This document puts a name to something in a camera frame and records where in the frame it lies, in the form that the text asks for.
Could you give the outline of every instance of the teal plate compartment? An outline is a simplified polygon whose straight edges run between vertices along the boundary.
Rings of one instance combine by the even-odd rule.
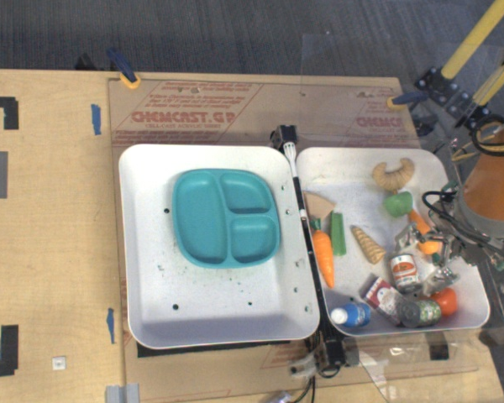
[[[275,200],[265,181],[244,170],[183,173],[172,192],[177,244],[191,263],[232,269],[264,263],[280,245]]]

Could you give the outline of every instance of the toy carrot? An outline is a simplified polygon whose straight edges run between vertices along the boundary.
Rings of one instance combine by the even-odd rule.
[[[328,285],[328,288],[334,287],[334,254],[333,245],[330,237],[321,230],[321,221],[319,219],[312,221],[314,229],[312,235],[313,252],[316,255],[319,270]]]
[[[415,222],[417,224],[417,230],[422,234],[426,234],[431,231],[431,228],[428,226],[428,223],[424,221],[424,219],[418,214],[418,212],[412,209],[409,214],[409,222]],[[425,243],[418,242],[418,248],[425,254],[431,255],[440,249],[440,242],[436,242],[434,240],[428,240]]]

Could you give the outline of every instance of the wooden table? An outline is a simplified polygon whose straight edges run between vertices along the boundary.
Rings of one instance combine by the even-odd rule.
[[[182,80],[278,79],[140,75]],[[1,326],[18,326],[18,368],[14,375],[0,377],[2,403],[103,402],[108,385],[126,383],[108,111],[108,80],[114,78],[115,73],[102,71],[0,70],[0,97],[15,97],[19,103],[18,130],[4,129],[0,109],[0,151],[8,152],[8,194],[0,199],[0,331]],[[101,108],[102,134],[98,136],[92,126],[92,104]],[[107,323],[109,308],[114,313],[115,343]],[[66,358],[65,369],[53,369],[55,357]],[[398,394],[409,390],[418,401],[437,400],[423,390],[423,383],[431,385],[431,390],[440,387],[441,401],[504,401],[487,347],[472,339],[465,357],[478,369],[400,379],[391,385]],[[393,395],[395,389],[388,392]],[[408,401],[405,392],[398,396],[400,401]],[[210,401],[251,403],[265,397]],[[317,392],[317,401],[383,398],[368,383],[324,386]]]

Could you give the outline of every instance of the soda can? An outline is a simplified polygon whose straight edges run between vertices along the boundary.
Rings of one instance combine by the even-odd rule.
[[[390,260],[396,288],[402,293],[418,291],[422,288],[414,258],[410,254],[396,255]]]
[[[435,300],[407,301],[400,305],[399,316],[405,327],[430,327],[440,321],[440,305]]]

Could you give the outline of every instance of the yellow rod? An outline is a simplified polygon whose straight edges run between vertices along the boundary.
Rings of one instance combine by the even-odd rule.
[[[446,79],[454,79],[503,16],[504,0],[495,0],[443,66],[441,75]]]
[[[493,96],[504,86],[504,65],[496,69],[491,76],[478,88],[472,100],[479,106],[485,106]]]

